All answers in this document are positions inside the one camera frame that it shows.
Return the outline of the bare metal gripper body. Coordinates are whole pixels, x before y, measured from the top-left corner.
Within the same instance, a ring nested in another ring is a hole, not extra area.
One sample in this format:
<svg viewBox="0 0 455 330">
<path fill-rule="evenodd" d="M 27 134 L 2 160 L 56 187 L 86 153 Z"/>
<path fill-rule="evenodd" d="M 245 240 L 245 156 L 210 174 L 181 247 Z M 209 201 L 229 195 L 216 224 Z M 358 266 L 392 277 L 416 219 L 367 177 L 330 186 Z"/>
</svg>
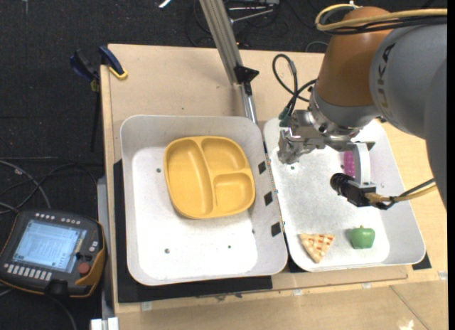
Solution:
<svg viewBox="0 0 455 330">
<path fill-rule="evenodd" d="M 284 151 L 313 151 L 330 147 L 343 151 L 360 132 L 327 119 L 316 110 L 295 110 L 283 130 Z"/>
</svg>

